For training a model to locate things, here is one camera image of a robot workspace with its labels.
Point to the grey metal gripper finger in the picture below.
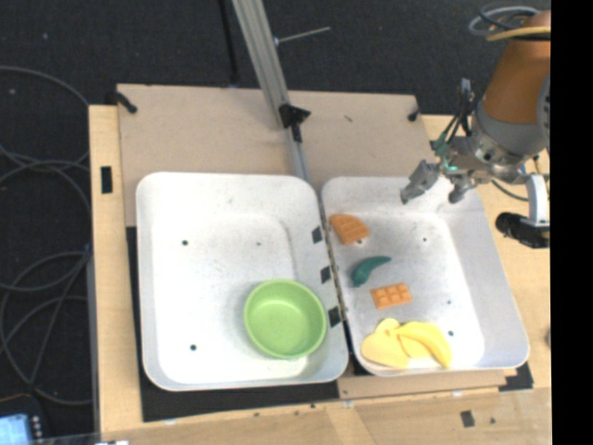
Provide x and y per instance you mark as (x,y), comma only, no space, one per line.
(458,190)
(419,183)

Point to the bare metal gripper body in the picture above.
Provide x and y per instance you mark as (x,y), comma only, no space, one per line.
(482,158)

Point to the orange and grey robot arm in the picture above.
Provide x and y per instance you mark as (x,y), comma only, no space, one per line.
(519,81)

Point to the white plastic tray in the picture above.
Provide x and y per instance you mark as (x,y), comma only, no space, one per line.
(208,258)
(454,267)

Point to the orange waffle wedge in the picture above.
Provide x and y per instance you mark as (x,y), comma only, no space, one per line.
(348,228)

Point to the dark green toy pepper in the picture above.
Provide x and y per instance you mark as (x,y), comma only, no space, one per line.
(366,269)

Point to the orange rectangular biscuit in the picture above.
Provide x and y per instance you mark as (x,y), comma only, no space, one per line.
(391,296)

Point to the thin black and white rod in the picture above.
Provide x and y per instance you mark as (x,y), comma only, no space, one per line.
(334,271)

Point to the yellow banana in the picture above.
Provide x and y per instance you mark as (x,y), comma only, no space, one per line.
(431,339)

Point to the yellow toy chip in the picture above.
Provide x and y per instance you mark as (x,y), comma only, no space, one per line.
(382,348)

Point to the green bowl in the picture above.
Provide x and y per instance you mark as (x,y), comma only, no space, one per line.
(285,318)

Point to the brown cardboard board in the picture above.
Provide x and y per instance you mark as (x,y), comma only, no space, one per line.
(231,128)

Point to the black cylinder on white bracket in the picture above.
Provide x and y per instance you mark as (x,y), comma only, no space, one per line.
(526,223)

